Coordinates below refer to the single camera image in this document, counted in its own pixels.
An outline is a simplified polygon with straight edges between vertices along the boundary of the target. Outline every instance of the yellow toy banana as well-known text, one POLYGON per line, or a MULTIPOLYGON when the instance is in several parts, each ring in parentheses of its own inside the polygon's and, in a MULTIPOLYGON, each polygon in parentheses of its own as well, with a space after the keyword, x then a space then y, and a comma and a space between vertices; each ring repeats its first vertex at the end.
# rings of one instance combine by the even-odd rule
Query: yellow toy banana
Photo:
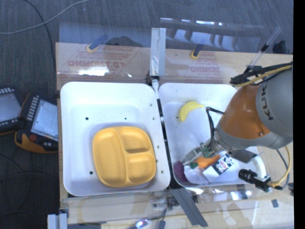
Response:
POLYGON ((196 109, 196 108, 203 108, 203 107, 204 107, 203 104, 199 104, 199 103, 196 102, 196 101, 189 101, 189 102, 187 102, 187 103, 186 103, 185 105, 183 105, 183 106, 181 107, 181 109, 179 110, 179 120, 180 120, 181 122, 185 121, 186 118, 187 118, 187 116, 188 116, 188 114, 189 114, 192 110, 194 110, 194 109, 196 109))

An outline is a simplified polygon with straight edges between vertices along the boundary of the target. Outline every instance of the yellow plate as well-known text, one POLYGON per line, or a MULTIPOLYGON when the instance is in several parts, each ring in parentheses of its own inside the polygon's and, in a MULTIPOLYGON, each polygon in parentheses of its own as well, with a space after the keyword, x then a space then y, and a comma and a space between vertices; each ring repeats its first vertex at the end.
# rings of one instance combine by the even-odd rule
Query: yellow plate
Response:
POLYGON ((102 129, 95 134, 92 149, 97 175, 106 186, 140 185, 149 182, 156 173, 152 142, 138 127, 102 129))

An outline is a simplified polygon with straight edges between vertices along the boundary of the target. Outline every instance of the gray carpet floor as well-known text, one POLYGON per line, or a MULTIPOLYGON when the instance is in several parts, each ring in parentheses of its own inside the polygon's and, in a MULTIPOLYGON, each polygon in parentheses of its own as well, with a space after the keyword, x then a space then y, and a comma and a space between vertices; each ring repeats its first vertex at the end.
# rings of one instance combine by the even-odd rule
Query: gray carpet floor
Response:
MULTIPOLYGON (((262 40, 280 27, 274 44, 284 42, 280 53, 293 53, 294 0, 91 0, 44 26, 3 34, 47 21, 78 1, 0 0, 0 86, 17 87, 24 97, 32 91, 54 96, 55 43, 86 41, 71 29, 75 24, 149 31, 160 27, 160 18, 215 21, 263 27, 257 29, 262 40)), ((239 51, 257 52, 261 46, 239 51)), ((273 52, 273 45, 268 52, 273 52)), ((47 215, 59 208, 58 165, 57 154, 28 152, 15 145, 14 134, 0 135, 1 229, 47 228, 47 215)))

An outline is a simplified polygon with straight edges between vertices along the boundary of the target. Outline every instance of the yellow cable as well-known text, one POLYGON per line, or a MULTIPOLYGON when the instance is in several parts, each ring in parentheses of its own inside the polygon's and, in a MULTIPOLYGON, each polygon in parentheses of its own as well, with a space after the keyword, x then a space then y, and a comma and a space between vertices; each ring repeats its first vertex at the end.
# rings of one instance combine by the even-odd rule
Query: yellow cable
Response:
POLYGON ((271 181, 271 182, 267 183, 267 185, 272 187, 272 188, 274 188, 276 186, 279 186, 285 180, 285 178, 287 177, 287 175, 288 175, 288 173, 290 171, 290 168, 291 168, 291 156, 290 156, 290 152, 289 152, 289 149, 288 149, 287 146, 285 146, 285 148, 286 148, 286 151, 288 153, 288 160, 289 160, 288 168, 287 168, 285 174, 283 175, 283 177, 280 180, 278 180, 278 181, 271 181))
POLYGON ((274 73, 277 73, 277 72, 280 72, 280 71, 284 71, 284 70, 289 70, 292 66, 291 65, 288 65, 288 66, 285 66, 285 67, 282 67, 282 68, 278 68, 276 70, 271 70, 269 72, 266 72, 265 74, 261 74, 260 76, 248 81, 248 82, 245 82, 245 83, 241 83, 241 84, 233 84, 233 86, 246 86, 246 85, 249 85, 253 82, 256 82, 257 80, 259 79, 262 79, 264 78, 265 76, 268 76, 270 74, 274 74, 274 73))

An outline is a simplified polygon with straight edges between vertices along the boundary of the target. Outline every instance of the white tray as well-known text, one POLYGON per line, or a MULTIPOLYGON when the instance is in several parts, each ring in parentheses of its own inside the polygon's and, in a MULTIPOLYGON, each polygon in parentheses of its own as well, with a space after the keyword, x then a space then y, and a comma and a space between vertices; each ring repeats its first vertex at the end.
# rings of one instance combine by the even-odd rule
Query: white tray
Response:
MULTIPOLYGON (((208 141, 211 137, 208 116, 205 107, 225 111, 236 89, 225 84, 196 84, 196 83, 164 83, 159 88, 159 97, 162 105, 165 129, 172 165, 182 160, 192 149, 199 147, 200 143, 208 141), (204 108, 198 108, 189 113, 184 122, 178 119, 180 108, 188 101, 196 100, 204 108)), ((217 126, 221 114, 210 112, 214 126, 217 126)), ((257 154, 256 147, 247 150, 257 154)), ((234 160, 234 167, 228 169, 212 183, 201 185, 219 186, 231 184, 244 184, 238 177, 240 169, 251 169, 256 172, 253 162, 245 164, 234 160)), ((193 187, 196 184, 176 181, 183 187, 193 187)))
POLYGON ((160 191, 170 183, 170 171, 160 114, 153 89, 140 83, 70 82, 61 89, 63 183, 74 196, 160 191), (130 125, 151 138, 157 160, 155 177, 142 185, 105 186, 98 178, 92 139, 101 129, 130 125))

